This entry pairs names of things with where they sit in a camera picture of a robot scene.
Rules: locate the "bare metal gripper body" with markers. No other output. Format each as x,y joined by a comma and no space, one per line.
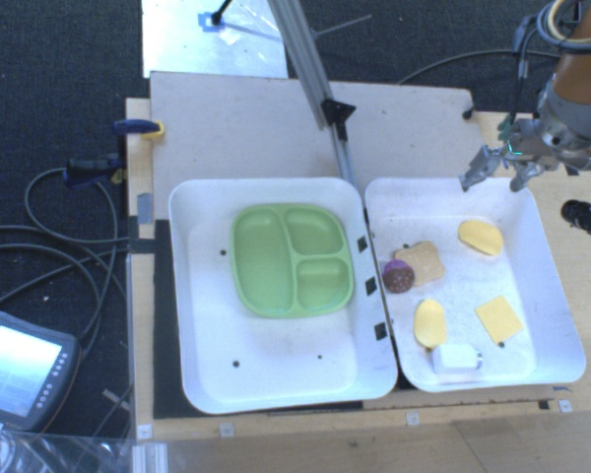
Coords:
537,143

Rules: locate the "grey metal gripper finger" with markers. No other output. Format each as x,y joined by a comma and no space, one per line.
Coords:
524,175
480,165

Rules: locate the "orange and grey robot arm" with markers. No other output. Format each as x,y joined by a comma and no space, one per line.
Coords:
578,74

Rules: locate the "yellow oval slice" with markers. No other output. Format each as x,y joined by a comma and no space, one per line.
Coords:
429,324
481,237

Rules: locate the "white plastic tray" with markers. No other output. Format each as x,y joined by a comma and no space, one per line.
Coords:
276,358
542,284

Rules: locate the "brown toast slice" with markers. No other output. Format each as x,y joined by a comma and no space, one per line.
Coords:
426,264

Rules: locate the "dark red salami slice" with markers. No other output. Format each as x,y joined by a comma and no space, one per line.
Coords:
398,278

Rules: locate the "yellow square cheese slice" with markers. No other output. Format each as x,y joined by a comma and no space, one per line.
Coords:
499,319

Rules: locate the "small white box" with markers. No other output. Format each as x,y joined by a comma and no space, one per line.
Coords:
455,358

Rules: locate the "green divided plate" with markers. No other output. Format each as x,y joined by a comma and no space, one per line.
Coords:
261,264

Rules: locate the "pale wood board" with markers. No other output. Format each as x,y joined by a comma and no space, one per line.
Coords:
285,424

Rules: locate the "black cylinder on white bracket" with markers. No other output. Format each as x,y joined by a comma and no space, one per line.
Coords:
588,217

